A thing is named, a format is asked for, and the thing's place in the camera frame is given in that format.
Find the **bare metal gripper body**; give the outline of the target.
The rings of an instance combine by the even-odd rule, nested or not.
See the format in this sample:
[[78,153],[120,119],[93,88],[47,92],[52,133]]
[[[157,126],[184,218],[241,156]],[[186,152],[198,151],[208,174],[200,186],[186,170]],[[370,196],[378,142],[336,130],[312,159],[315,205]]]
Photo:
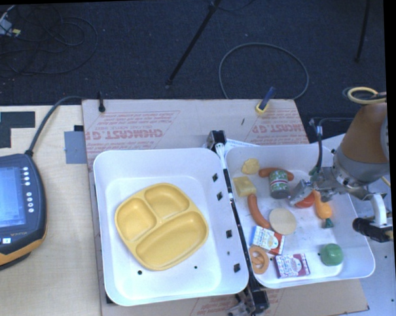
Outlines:
[[317,191],[319,188],[332,188],[334,195],[351,194],[362,201],[367,198],[366,184],[358,181],[339,166],[321,167],[312,174],[311,182]]

